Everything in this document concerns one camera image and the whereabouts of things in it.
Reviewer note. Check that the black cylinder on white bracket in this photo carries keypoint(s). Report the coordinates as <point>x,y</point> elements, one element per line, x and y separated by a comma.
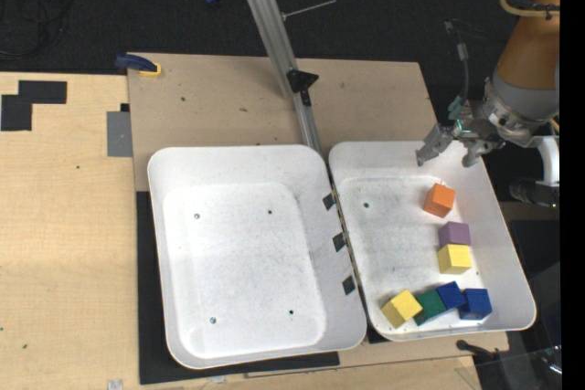
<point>537,192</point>

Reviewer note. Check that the green cube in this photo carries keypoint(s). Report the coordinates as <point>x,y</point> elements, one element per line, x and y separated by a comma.
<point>430,306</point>

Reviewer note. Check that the orange cube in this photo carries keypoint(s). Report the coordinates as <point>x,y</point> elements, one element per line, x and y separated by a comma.
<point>439,201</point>

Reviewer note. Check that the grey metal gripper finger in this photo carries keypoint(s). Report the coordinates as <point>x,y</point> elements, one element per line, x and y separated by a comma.
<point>475,153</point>
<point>433,146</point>

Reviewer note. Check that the blue cube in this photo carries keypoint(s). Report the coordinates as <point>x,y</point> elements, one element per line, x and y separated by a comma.
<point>476,303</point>
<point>451,296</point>

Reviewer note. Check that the flat brown board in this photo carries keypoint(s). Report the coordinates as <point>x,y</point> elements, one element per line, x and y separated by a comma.
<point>219,109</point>

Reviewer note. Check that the purple cube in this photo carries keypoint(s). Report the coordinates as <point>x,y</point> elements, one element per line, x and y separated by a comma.
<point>454,234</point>

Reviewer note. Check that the white plastic tray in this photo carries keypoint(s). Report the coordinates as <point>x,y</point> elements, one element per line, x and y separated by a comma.
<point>393,237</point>
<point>242,269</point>

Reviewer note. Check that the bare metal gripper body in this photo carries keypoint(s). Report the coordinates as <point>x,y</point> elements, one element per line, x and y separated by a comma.
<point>496,123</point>

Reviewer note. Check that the yellow cube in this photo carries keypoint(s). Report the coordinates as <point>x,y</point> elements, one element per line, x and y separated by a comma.
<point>454,259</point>
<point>401,308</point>

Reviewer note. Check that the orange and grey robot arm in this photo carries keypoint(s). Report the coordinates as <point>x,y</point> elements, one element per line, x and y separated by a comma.
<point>530,50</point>

